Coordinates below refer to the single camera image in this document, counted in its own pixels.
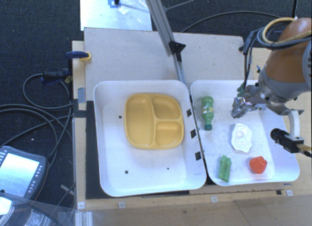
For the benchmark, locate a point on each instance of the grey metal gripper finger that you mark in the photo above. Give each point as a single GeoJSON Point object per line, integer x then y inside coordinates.
{"type": "Point", "coordinates": [244, 111]}
{"type": "Point", "coordinates": [235, 107]}

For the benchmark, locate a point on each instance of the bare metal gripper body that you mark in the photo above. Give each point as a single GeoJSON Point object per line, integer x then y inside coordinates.
{"type": "Point", "coordinates": [257, 97]}

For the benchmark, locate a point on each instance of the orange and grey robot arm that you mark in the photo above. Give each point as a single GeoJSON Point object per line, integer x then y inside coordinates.
{"type": "Point", "coordinates": [285, 59]}

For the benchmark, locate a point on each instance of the white fried egg toy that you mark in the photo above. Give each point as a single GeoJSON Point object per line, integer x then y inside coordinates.
{"type": "Point", "coordinates": [241, 138]}

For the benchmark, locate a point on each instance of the green plastic bottle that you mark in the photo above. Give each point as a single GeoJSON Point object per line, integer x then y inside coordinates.
{"type": "Point", "coordinates": [207, 110]}

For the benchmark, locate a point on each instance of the white plastic tray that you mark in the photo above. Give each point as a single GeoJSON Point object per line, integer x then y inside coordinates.
{"type": "Point", "coordinates": [219, 144]}
{"type": "Point", "coordinates": [146, 166]}

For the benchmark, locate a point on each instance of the red toy pepper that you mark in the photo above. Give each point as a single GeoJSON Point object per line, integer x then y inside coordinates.
{"type": "Point", "coordinates": [258, 165]}

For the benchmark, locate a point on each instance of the green toy beans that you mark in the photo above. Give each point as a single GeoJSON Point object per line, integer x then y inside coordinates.
{"type": "Point", "coordinates": [224, 169]}

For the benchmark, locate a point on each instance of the yellow divided plate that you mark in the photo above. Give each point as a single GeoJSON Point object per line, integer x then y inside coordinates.
{"type": "Point", "coordinates": [146, 120]}

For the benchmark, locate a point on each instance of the pale flat board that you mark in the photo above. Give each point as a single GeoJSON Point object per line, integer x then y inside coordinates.
{"type": "Point", "coordinates": [136, 54]}

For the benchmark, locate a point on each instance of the black cylinder on white bracket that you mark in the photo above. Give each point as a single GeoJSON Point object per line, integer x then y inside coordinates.
{"type": "Point", "coordinates": [282, 137]}

